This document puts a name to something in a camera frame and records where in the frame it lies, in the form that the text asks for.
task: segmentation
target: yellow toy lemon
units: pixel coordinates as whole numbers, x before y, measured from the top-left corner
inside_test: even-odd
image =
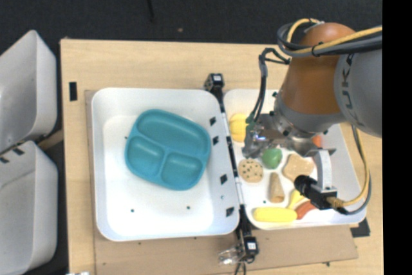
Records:
[[[244,113],[235,113],[229,120],[230,135],[237,142],[245,141],[246,118],[247,116]]]

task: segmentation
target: wooden table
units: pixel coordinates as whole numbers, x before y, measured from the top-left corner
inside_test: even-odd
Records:
[[[258,55],[271,45],[142,41],[61,41],[62,112],[70,272],[90,274],[233,274],[217,253],[233,235],[113,243],[97,231],[88,161],[85,92],[105,87],[201,88],[222,73],[225,89],[259,88]],[[281,86],[287,67],[269,64],[268,88]],[[353,165],[362,163],[343,124]],[[248,273],[383,274],[382,139],[361,135],[371,167],[371,236],[353,239],[349,226],[254,231],[261,253]]]

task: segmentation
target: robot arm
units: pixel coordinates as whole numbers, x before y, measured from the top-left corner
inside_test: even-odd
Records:
[[[295,30],[303,25],[310,27],[299,44],[292,43]],[[319,149],[312,138],[344,121],[382,136],[382,27],[355,32],[341,24],[303,19],[279,29],[278,37],[280,49],[292,60],[273,111],[261,114],[266,55],[277,52],[266,49],[260,55],[261,91],[247,120],[243,155],[256,158],[282,145],[312,156],[318,180],[298,177],[296,188],[320,209],[342,210],[342,203],[333,204],[337,191],[329,156],[334,150]]]

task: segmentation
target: brown cylinder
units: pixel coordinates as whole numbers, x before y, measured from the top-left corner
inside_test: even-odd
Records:
[[[355,33],[339,23],[324,23],[309,29],[299,44],[319,43]],[[331,115],[340,109],[335,99],[333,80],[339,55],[294,57],[281,88],[283,102],[290,109],[311,115]]]

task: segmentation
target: blue plate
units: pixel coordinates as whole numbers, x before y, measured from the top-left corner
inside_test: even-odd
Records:
[[[209,161],[211,139],[197,123],[164,110],[143,112],[127,138],[129,170],[174,190],[196,185]]]

